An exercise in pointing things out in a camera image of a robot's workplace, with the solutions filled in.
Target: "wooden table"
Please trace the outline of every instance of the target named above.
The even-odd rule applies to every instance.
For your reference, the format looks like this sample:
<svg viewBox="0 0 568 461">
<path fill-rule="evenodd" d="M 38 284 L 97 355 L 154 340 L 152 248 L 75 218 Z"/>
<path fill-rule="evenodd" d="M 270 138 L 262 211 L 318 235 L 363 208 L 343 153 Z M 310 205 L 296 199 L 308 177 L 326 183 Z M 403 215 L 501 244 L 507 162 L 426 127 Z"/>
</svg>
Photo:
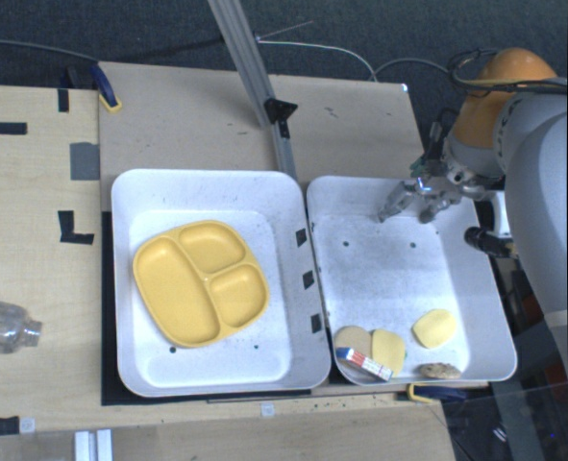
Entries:
<svg viewBox="0 0 568 461">
<path fill-rule="evenodd" d="M 259 448 L 267 444 L 271 459 L 293 452 L 292 457 L 304 453 L 311 459 L 349 459 L 351 452 L 363 453 L 361 458 L 392 452 L 402 459 L 454 459 L 439 403 L 397 401 L 387 390 L 324 385 L 308 397 L 277 400 L 101 405 L 101 211 L 109 208 L 107 186 L 132 167 L 274 168 L 270 136 L 268 141 L 260 136 L 235 74 L 102 65 L 125 112 L 105 112 L 90 90 L 69 90 L 69 111 L 62 112 L 56 89 L 0 86 L 0 122 L 28 126 L 26 135 L 0 134 L 0 301 L 23 305 L 43 322 L 37 347 L 0 355 L 0 418 L 33 418 L 37 432 L 59 432 L 62 439 L 64 431 L 118 427 L 113 439 L 115 452 L 123 452 L 119 459 L 152 453 L 178 459 L 179 443 L 192 446 L 184 449 L 187 459 L 214 458 L 218 452 L 258 459 Z M 170 104 L 186 108 L 171 111 L 145 95 L 148 87 L 136 86 L 145 73 L 158 79 L 143 85 L 176 90 L 185 102 L 173 97 Z M 300 104 L 289 125 L 301 185 L 329 173 L 407 176 L 421 145 L 400 85 L 293 77 L 272 81 L 278 97 Z M 143 121 L 151 125 L 152 136 L 143 125 L 129 128 L 127 123 L 135 121 L 130 113 L 136 118 L 140 98 L 147 96 L 153 100 L 143 103 L 149 111 Z M 171 112 L 179 114 L 179 123 L 166 119 Z M 201 125 L 203 143 L 196 140 Z M 126 134 L 123 140 L 120 132 Z M 224 133 L 228 143 L 222 144 Z M 189 137 L 194 141 L 188 143 Z M 170 153 L 168 142 L 184 139 L 185 149 L 177 155 L 157 154 Z M 71 177 L 70 146 L 84 142 L 100 145 L 101 181 Z M 204 142 L 236 149 L 238 155 L 211 157 L 214 151 Z M 145 149 L 151 154 L 145 155 Z M 74 211 L 74 231 L 93 233 L 92 244 L 60 241 L 60 210 Z M 265 401 L 272 402 L 274 418 L 261 417 Z M 0 438 L 0 449 L 25 449 L 23 437 Z"/>
</svg>

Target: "clear plastic bottle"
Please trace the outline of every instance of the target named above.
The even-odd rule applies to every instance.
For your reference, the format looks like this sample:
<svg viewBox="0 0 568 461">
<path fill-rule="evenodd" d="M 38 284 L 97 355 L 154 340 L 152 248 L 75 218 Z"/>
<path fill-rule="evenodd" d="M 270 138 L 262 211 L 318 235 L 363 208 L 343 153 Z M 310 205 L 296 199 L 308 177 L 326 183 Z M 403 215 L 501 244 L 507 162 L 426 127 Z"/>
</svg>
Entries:
<svg viewBox="0 0 568 461">
<path fill-rule="evenodd" d="M 42 323 L 30 318 L 23 307 L 0 302 L 0 353 L 35 347 L 41 329 Z"/>
</svg>

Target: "black carpet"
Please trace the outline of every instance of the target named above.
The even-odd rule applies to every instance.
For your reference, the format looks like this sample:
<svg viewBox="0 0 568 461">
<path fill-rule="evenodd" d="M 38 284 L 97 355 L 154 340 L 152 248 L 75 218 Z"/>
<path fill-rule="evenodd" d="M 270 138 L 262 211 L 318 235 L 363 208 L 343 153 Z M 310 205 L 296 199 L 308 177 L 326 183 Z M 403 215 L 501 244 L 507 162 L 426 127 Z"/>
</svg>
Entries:
<svg viewBox="0 0 568 461">
<path fill-rule="evenodd" d="M 374 68 L 418 58 L 445 65 L 475 48 L 525 47 L 567 77 L 568 0 L 241 0 L 259 36 L 339 46 Z M 0 0 L 0 39 L 60 47 L 102 61 L 233 69 L 206 0 Z M 271 73 L 366 79 L 356 59 L 333 51 L 262 45 Z M 75 66 L 91 86 L 88 62 L 0 45 L 0 85 L 58 86 Z M 409 86 L 425 133 L 443 108 L 463 96 L 445 75 L 419 63 L 388 67 L 379 79 Z"/>
</svg>

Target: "white tray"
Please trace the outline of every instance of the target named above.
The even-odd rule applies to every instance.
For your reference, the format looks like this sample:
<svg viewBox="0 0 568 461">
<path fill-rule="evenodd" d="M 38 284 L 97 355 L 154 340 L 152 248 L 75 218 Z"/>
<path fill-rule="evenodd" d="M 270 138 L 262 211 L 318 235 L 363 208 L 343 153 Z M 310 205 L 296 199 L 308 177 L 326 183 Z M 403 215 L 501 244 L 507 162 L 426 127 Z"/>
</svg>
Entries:
<svg viewBox="0 0 568 461">
<path fill-rule="evenodd" d="M 331 356 L 305 204 L 293 179 L 277 172 L 136 169 L 115 180 L 111 202 L 117 365 L 131 391 L 144 397 L 280 391 L 326 378 Z M 132 263 L 154 235 L 206 219 L 229 224 L 247 242 L 267 278 L 270 303 L 246 329 L 183 349 L 151 319 Z"/>
<path fill-rule="evenodd" d="M 431 362 L 455 365 L 461 381 L 508 378 L 516 351 L 490 263 L 463 240 L 478 225 L 473 203 L 464 199 L 426 225 L 414 203 L 380 224 L 378 211 L 399 181 L 328 176 L 309 185 L 311 237 L 332 333 L 350 325 L 398 333 L 407 358 L 391 383 L 425 380 L 418 369 Z M 449 343 L 428 350 L 411 327 L 434 308 L 450 310 L 459 326 Z M 378 383 L 337 365 L 356 384 Z"/>
</svg>

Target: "yellow divided plate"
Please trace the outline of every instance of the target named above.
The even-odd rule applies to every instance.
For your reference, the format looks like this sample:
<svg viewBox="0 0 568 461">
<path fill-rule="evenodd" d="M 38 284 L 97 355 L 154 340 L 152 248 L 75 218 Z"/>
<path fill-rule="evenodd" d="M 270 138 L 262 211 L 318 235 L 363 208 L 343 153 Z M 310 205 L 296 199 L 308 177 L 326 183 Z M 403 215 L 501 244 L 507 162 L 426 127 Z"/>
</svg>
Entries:
<svg viewBox="0 0 568 461">
<path fill-rule="evenodd" d="M 134 257 L 140 295 L 161 332 L 201 347 L 248 327 L 268 306 L 269 290 L 242 237 L 208 220 L 145 242 Z"/>
</svg>

